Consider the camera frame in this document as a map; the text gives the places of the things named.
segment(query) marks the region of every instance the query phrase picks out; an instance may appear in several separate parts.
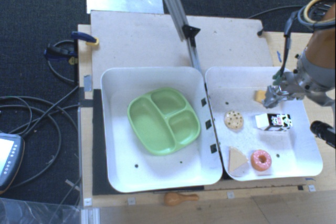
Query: wooden handle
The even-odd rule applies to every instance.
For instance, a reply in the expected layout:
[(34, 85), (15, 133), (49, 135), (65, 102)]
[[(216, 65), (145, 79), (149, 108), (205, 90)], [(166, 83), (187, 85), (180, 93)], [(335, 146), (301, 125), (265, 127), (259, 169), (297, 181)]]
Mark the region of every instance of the wooden handle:
[(183, 201), (198, 201), (197, 194), (183, 195), (179, 193), (166, 193), (164, 196), (164, 204), (168, 206), (175, 206)]

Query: donut hole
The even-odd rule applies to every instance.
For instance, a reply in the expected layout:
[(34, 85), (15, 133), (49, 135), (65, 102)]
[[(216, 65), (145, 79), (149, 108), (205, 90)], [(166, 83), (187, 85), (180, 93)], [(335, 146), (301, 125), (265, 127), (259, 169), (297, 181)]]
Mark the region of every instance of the donut hole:
[(263, 156), (263, 155), (258, 156), (258, 159), (259, 159), (259, 161), (260, 161), (261, 163), (265, 163), (266, 160), (267, 160), (266, 157)]

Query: donut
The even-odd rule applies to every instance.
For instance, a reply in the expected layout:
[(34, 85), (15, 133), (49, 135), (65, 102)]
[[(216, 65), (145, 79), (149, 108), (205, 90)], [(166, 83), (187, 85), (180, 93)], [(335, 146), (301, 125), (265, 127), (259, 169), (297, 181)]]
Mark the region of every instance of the donut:
[(254, 151), (251, 155), (252, 167), (257, 171), (265, 171), (271, 167), (271, 156), (263, 150)]
[(224, 123), (228, 128), (237, 130), (243, 127), (244, 119), (239, 112), (231, 110), (225, 113)]

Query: yellow cable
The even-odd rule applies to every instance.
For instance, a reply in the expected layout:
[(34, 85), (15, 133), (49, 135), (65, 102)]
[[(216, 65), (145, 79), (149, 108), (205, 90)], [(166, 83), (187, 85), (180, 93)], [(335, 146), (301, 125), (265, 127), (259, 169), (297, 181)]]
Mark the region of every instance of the yellow cable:
[(308, 23), (311, 23), (311, 24), (318, 24), (318, 23), (327, 23), (327, 22), (332, 22), (335, 20), (335, 18), (333, 19), (329, 19), (329, 20), (324, 20), (324, 21), (316, 21), (316, 20), (312, 20), (311, 18), (309, 18), (308, 16), (308, 11), (310, 10), (310, 8), (316, 4), (317, 2), (319, 1), (322, 1), (322, 0), (312, 0), (311, 2), (308, 3), (308, 5), (304, 8), (304, 11), (303, 11), (303, 17), (305, 18), (305, 20), (308, 22)]

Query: dark floor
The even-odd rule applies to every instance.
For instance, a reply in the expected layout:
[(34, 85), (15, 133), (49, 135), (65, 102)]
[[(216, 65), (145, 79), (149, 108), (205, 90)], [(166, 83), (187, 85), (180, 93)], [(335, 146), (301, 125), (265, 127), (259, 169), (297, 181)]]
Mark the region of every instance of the dark floor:
[[(284, 5), (305, 5), (310, 0), (182, 0), (190, 15), (207, 15), (246, 18), (258, 12)], [(24, 95), (57, 102), (73, 85), (56, 78), (43, 57), (48, 44), (70, 38), (78, 24), (89, 24), (86, 0), (0, 0), (0, 79), (1, 96)], [(259, 18), (265, 30), (282, 31), (293, 9), (268, 13)], [(295, 25), (295, 31), (308, 31)], [(73, 67), (66, 62), (55, 64), (63, 75), (73, 79)], [(62, 102), (65, 107), (78, 103), (78, 93)], [(19, 104), (15, 100), (0, 99), (0, 105)], [(46, 110), (36, 102), (29, 102)], [(28, 121), (29, 114), (22, 109), (0, 108), (0, 130), (10, 132)], [(70, 110), (77, 120), (76, 109)], [(55, 117), (62, 133), (61, 151), (55, 163), (36, 180), (8, 190), (2, 197), (50, 203), (60, 203), (69, 186), (68, 179), (75, 182), (79, 177), (78, 140), (75, 128), (63, 116)], [(58, 146), (56, 127), (49, 120), (42, 121), (29, 133), (22, 167), (13, 182), (16, 185), (44, 169), (53, 159)], [(65, 201), (73, 204), (78, 193)]]

